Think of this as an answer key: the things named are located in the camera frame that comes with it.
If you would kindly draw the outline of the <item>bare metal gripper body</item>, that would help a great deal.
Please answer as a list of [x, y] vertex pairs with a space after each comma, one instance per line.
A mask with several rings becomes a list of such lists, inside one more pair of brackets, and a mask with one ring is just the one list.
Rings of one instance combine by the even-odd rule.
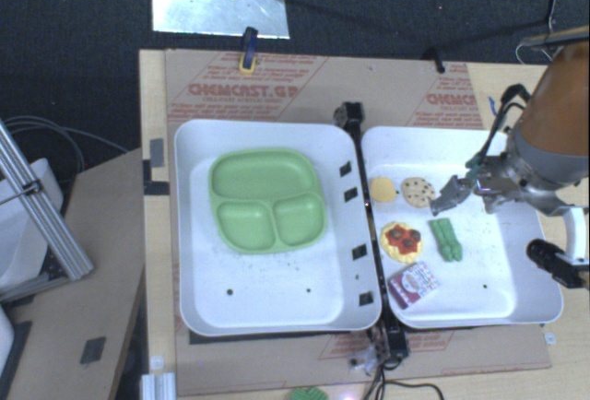
[[509, 194], [511, 202], [532, 206], [545, 216], [562, 216], [571, 209], [557, 196], [560, 187], [543, 179], [525, 161], [507, 152], [499, 156], [487, 156], [478, 169], [473, 193]]

